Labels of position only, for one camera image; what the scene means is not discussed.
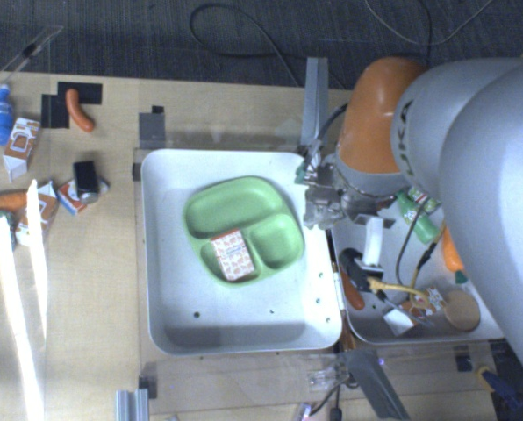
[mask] green plate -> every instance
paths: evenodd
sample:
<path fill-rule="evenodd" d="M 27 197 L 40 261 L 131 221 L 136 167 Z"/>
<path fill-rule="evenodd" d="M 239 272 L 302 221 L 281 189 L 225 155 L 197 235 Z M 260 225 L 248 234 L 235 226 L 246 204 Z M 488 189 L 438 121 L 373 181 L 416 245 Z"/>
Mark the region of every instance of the green plate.
<path fill-rule="evenodd" d="M 284 270 L 304 251 L 303 234 L 283 197 L 269 182 L 253 176 L 197 192 L 183 208 L 183 225 L 211 275 L 233 286 Z M 234 229 L 240 229 L 255 271 L 229 282 L 219 268 L 211 239 Z"/>

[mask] metal bracket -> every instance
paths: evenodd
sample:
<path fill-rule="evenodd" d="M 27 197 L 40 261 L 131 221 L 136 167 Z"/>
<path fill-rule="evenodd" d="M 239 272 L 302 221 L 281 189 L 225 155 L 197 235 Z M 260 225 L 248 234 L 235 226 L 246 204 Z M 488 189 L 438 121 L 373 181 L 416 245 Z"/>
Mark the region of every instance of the metal bracket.
<path fill-rule="evenodd" d="M 341 353 L 347 371 L 359 383 L 376 415 L 383 418 L 410 419 L 387 375 L 378 364 L 375 351 L 354 349 Z"/>
<path fill-rule="evenodd" d="M 340 311 L 345 310 L 346 304 L 343 300 L 343 284 L 341 283 L 340 271 L 337 269 L 333 272 L 333 283 L 335 285 L 335 295 L 338 300 L 338 307 L 340 307 Z"/>
<path fill-rule="evenodd" d="M 357 214 L 357 216 L 355 217 L 355 220 L 353 220 L 353 222 L 356 225 L 366 225 L 369 222 L 369 220 L 372 219 L 373 217 L 375 217 L 375 216 L 369 215 L 369 214 Z M 396 221 L 392 218 L 384 218 L 384 217 L 381 217 L 381 218 L 383 219 L 383 226 L 385 229 L 390 229 Z"/>
<path fill-rule="evenodd" d="M 146 150 L 166 147 L 166 119 L 163 112 L 139 114 L 139 147 Z"/>
<path fill-rule="evenodd" d="M 115 395 L 116 421 L 148 421 L 148 389 L 134 393 L 118 390 Z"/>
<path fill-rule="evenodd" d="M 308 147 L 316 139 L 326 122 L 328 112 L 328 59 L 308 58 L 306 62 L 306 85 L 304 86 L 303 126 L 301 148 Z"/>

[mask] small box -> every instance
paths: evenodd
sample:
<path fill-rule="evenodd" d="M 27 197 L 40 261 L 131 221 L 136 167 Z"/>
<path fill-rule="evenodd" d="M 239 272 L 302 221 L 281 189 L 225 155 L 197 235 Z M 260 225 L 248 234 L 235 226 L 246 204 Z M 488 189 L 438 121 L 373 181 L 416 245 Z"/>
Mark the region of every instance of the small box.
<path fill-rule="evenodd" d="M 227 281 L 233 282 L 255 271 L 240 230 L 225 232 L 211 239 L 220 270 Z"/>
<path fill-rule="evenodd" d="M 102 178 L 99 178 L 99 185 L 100 195 L 103 195 L 110 189 L 110 186 L 108 186 L 107 182 L 105 182 Z M 61 204 L 72 215 L 76 215 L 88 207 L 87 204 L 82 203 L 78 198 L 78 194 L 76 192 L 76 182 L 74 179 L 60 186 L 57 192 L 57 196 L 59 197 Z"/>
<path fill-rule="evenodd" d="M 57 195 L 54 193 L 53 182 L 50 181 L 48 184 L 38 188 L 39 196 L 39 213 L 41 214 L 41 232 L 43 235 L 47 235 L 49 226 L 53 222 L 54 214 L 57 212 L 59 207 L 59 201 Z M 18 227 L 16 228 L 16 240 L 20 245 L 30 245 L 30 230 L 28 227 L 27 215 L 24 213 L 22 218 L 19 220 Z"/>
<path fill-rule="evenodd" d="M 4 150 L 4 167 L 10 182 L 27 173 L 33 149 L 37 144 L 40 122 L 18 118 Z"/>
<path fill-rule="evenodd" d="M 429 287 L 425 290 L 425 292 L 429 298 L 429 305 L 427 305 L 425 309 L 419 309 L 415 307 L 412 303 L 412 300 L 404 301 L 402 304 L 400 304 L 400 308 L 410 312 L 416 318 L 425 318 L 443 310 L 443 308 L 447 305 L 441 296 L 441 293 L 439 293 L 439 290 L 437 290 L 437 288 L 434 286 Z M 421 301 L 419 296 L 416 296 L 416 299 L 418 302 Z M 404 332 L 409 331 L 418 324 L 398 310 L 391 310 L 386 315 L 384 315 L 383 318 L 384 321 L 386 321 L 386 324 L 392 329 L 394 335 L 397 337 L 402 335 Z"/>

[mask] orange toy carrot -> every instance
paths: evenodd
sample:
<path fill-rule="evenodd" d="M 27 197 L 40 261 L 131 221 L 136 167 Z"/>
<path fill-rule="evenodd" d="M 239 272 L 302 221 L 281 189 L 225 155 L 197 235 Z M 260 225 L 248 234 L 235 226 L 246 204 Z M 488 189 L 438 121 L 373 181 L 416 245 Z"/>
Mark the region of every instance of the orange toy carrot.
<path fill-rule="evenodd" d="M 459 256 L 456 251 L 455 244 L 453 243 L 448 228 L 445 229 L 445 232 L 443 233 L 443 258 L 445 259 L 445 265 L 453 273 L 464 270 L 461 256 Z"/>

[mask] white container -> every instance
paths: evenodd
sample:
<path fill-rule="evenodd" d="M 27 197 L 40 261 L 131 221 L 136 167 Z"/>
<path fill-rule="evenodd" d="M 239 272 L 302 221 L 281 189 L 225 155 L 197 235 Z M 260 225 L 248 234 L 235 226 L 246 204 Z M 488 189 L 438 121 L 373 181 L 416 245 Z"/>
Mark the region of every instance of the white container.
<path fill-rule="evenodd" d="M 153 342 L 175 355 L 315 350 L 340 336 L 340 305 L 326 235 L 303 227 L 304 254 L 289 268 L 237 286 L 213 280 L 183 226 L 183 206 L 207 186 L 242 176 L 270 181 L 302 225 L 306 187 L 293 153 L 158 150 L 141 169 L 147 304 Z"/>

